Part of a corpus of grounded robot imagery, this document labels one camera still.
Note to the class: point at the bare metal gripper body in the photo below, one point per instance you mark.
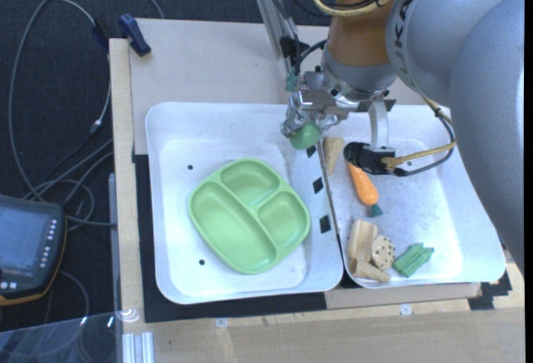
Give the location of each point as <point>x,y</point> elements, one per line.
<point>320,97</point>

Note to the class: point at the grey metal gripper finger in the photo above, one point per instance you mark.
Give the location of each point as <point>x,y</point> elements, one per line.
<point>295,120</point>
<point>325,123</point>

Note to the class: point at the green round toy fruit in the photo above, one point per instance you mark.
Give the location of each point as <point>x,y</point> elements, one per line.
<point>305,137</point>

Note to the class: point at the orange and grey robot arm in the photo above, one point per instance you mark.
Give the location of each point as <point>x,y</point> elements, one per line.
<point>458,61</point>

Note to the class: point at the beige waffle cone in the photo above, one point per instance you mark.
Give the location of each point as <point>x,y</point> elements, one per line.
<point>368,271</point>
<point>333,153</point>

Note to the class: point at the orange carrot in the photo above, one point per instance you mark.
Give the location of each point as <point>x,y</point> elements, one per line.
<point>364,186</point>

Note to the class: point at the pale wood board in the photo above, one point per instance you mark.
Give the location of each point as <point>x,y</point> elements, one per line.
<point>208,70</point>

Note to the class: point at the green divided plate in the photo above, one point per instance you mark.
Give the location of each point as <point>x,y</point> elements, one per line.
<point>245,220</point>

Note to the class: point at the white plastic tray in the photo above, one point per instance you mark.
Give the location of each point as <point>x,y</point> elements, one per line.
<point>420,203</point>
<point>175,207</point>

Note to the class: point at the chocolate chip biscuit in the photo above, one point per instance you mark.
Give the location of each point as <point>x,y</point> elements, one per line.
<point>384,252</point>

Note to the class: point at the green beans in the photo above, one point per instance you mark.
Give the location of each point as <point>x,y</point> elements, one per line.
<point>412,259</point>

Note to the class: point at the black cylinder on white bracket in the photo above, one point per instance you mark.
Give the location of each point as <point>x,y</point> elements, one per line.
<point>368,159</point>

